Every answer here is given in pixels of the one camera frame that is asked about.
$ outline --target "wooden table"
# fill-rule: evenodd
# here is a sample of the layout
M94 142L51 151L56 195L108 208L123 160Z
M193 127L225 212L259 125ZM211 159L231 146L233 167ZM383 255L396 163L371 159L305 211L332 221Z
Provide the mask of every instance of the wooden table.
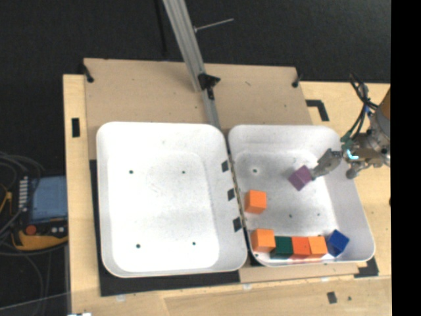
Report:
M153 93L157 83L168 84L168 79L169 82L175 81L171 84L175 93L191 92L189 82L186 82L189 78L183 63L164 63L158 70L158 63L148 61L105 62L86 59L85 64L94 78L105 75L119 76L107 77L109 80L104 77L102 82L101 79L97 79L95 87L102 88L102 91L111 90L115 93L117 86L123 86L122 89L130 94L131 88L137 88L132 84L131 80L134 81L135 78L130 78L131 74L137 74L136 69L139 67L143 70L148 67L150 78L147 81L142 80L142 92ZM160 76L162 67L167 72L168 69L172 71L170 76L165 74L164 81ZM291 92L290 88L286 88L288 91L280 96L279 90L274 86L290 84L296 74L294 68L207 65L207 72L222 77L222 81L228 81L226 84L221 81L215 87L216 99L220 102L216 106L223 131L229 130L239 122L313 123L329 126L342 135L354 123L361 107L349 83L301 82L300 87L294 91L296 94L291 93L286 97ZM368 84L368 87L372 101L379 103L389 85ZM89 86L83 75L63 76L72 312L88 311L93 313L93 316L391 315L391 184L390 169L387 167L367 169L355 179L376 243L376 276L355 278L355 275L370 269L366 268L367 263L288 266L289 268L279 271L245 265L240 269L240 284L101 297L88 164L93 150L92 143L89 146L89 139L95 133L95 129L91 133L89 130L92 130L92 122L95 121L92 119L89 104L96 104L98 107L99 115L94 116L97 119L103 108L101 104L92 103L91 98L95 99L95 93L91 94L92 88L93 85ZM259 92L266 93L263 103L256 107L255 111L247 111L247 107L253 106L252 96ZM237 104L238 97L243 97L244 106L240 107ZM316 107L305 106L306 100L321 101L330 120L322 121ZM155 92L154 97L148 100L151 105L145 108L146 111L151 110L148 116L156 113L157 107L165 103L164 101L168 104L168 99L163 100L162 95ZM285 111L280 111L280 104L284 109L292 108L288 109L288 115ZM107 108L111 104L108 101L103 106ZM206 120L203 113L200 113L200 106L200 102L193 106L198 107L196 109L199 112L197 119L191 119L192 122ZM168 121L176 121L177 116L170 113L171 111L166 112ZM74 131L72 123L74 124L75 120L79 122L80 132ZM96 126L100 125L101 119L98 121ZM334 293L336 303L330 303L328 293Z

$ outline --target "yellow and black device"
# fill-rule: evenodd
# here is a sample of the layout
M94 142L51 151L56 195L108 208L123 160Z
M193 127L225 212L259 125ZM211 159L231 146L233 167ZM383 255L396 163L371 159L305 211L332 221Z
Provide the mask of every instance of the yellow and black device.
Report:
M19 218L11 239L21 251L44 250L68 241L65 176L44 176L33 181L24 177L12 193L11 216Z

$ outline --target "cube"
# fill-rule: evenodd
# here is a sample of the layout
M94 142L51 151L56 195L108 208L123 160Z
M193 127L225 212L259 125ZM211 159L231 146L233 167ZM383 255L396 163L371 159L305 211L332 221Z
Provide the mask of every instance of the cube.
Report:
M297 191L301 191L305 185L312 181L312 176L309 168L303 165L291 174L288 180L297 189Z
M326 245L328 247L329 254L334 257L337 257L345 250L345 247L347 246L348 242L349 238L335 229L326 240Z
M290 259L292 260L301 260L306 259L310 254L310 242L309 238L306 236L292 236L292 248L293 254Z
M248 213L261 214L266 209L266 192L249 190L245 195L244 210Z
M275 236L276 247L270 252L271 259L289 259L293 254L292 239L290 236Z
M326 239L323 236L309 236L310 256L311 259L318 259L328 253Z
M276 247L275 233L271 229L258 228L251 233L253 251L268 253Z

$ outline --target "white tray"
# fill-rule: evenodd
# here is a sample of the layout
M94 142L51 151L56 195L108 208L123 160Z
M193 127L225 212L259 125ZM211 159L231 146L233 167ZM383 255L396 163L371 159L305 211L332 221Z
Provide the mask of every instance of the white tray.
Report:
M247 246L242 228L234 228L239 207L227 160L223 134L207 124L100 127L99 220L107 270L155 277L242 267Z
M245 212L248 235L256 228L273 229L278 236L327 236L334 229L350 241L345 251L321 260L271 259L269 253L253 255L269 267L310 261L367 261L374 240L354 183L342 163L333 172L297 191L288 177L299 167L314 168L328 148L341 150L339 136L325 126L240 125L228 135L241 204L249 190L266 192L267 209L260 215Z

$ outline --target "orange cube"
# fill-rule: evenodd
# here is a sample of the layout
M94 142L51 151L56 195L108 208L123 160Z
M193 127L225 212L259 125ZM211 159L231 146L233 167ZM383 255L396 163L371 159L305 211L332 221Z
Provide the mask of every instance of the orange cube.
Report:
M245 195L244 210L248 213L260 214L266 209L266 192L249 190Z
M328 247L323 236L309 236L310 258L316 259L327 254Z
M271 229L256 229L251 233L251 247L254 251L270 252L276 247L275 233Z
M309 257L311 254L310 251L310 242L309 238L306 236L293 236L291 237L293 255L290 259L292 260L301 260Z

